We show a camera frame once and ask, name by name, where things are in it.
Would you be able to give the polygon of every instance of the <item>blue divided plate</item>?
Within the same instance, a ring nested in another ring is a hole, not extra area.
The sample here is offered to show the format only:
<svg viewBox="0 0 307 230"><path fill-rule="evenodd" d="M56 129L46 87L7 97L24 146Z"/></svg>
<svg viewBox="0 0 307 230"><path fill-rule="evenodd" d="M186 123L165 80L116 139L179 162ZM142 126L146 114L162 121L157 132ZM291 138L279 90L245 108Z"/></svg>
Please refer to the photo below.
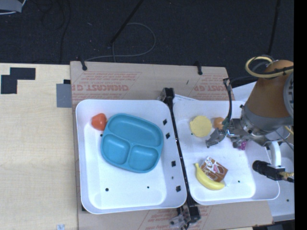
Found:
<svg viewBox="0 0 307 230"><path fill-rule="evenodd" d="M110 164L146 173L157 165L163 147L163 133L154 123L116 114L107 122L101 140L101 154Z"/></svg>

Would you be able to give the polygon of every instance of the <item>white tray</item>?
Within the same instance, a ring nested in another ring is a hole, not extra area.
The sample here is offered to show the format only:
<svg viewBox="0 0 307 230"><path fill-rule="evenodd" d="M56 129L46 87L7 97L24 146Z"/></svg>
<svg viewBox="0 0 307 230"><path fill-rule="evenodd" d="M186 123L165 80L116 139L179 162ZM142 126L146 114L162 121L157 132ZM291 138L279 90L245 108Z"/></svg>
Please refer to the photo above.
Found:
<svg viewBox="0 0 307 230"><path fill-rule="evenodd" d="M156 124L164 135L157 166L147 173L115 167L101 155L101 131L91 119L104 113L109 119L126 113ZM81 201L93 214L173 208L183 205L187 191L169 108L156 100L84 100L76 107Z"/></svg>
<svg viewBox="0 0 307 230"><path fill-rule="evenodd" d="M244 102L232 102L232 118L240 118L241 104ZM191 196L201 205L275 199L280 191L278 182L252 169L255 160L270 163L265 147L249 141L245 150L235 149L230 139L224 138L219 144L207 148L205 141L210 138L214 128L203 138L191 135L189 122L194 117L204 115L213 123L215 117L226 117L228 109L228 101L183 100L174 104L173 111ZM209 190L196 178L194 163L200 164L207 156L214 158L228 169L224 178L226 186L222 190Z"/></svg>

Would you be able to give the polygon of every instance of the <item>cardboard sheet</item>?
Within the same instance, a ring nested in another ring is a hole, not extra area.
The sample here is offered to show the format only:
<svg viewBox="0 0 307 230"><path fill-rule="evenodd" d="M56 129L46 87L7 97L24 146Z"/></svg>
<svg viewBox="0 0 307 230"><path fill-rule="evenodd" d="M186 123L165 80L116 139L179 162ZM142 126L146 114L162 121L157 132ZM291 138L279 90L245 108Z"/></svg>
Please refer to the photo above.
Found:
<svg viewBox="0 0 307 230"><path fill-rule="evenodd" d="M223 67L202 67L198 75L195 66L125 64L86 62L87 71L79 61L71 62L71 90L76 158L78 221L80 230L151 230L172 229L169 220L176 209L142 210L103 215L82 210L80 172L75 108L85 99L155 100L163 88L174 88L175 94L197 100L228 100L223 85L227 78ZM191 230L217 230L272 224L266 201L216 206L199 206L201 219L190 225Z"/></svg>

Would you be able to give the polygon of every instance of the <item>yellow banana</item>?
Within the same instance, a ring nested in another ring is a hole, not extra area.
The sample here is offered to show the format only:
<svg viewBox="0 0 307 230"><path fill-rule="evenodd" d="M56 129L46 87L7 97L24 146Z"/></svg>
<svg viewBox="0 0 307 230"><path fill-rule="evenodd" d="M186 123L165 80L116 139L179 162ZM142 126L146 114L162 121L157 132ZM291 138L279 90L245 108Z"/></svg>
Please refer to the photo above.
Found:
<svg viewBox="0 0 307 230"><path fill-rule="evenodd" d="M204 171L201 170L198 163L195 164L195 167L196 167L196 178L203 186L207 187L210 190L220 190L225 187L223 183L211 180L204 173Z"/></svg>

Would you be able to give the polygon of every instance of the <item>dark carpet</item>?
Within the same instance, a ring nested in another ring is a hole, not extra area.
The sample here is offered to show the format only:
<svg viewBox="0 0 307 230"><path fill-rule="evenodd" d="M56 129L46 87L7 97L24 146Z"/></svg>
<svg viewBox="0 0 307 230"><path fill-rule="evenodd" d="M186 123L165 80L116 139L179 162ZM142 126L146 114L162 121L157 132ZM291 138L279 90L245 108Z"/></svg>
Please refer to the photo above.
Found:
<svg viewBox="0 0 307 230"><path fill-rule="evenodd" d="M2 63L199 61L236 78L255 56L294 60L294 0L27 0L0 14Z"/></svg>

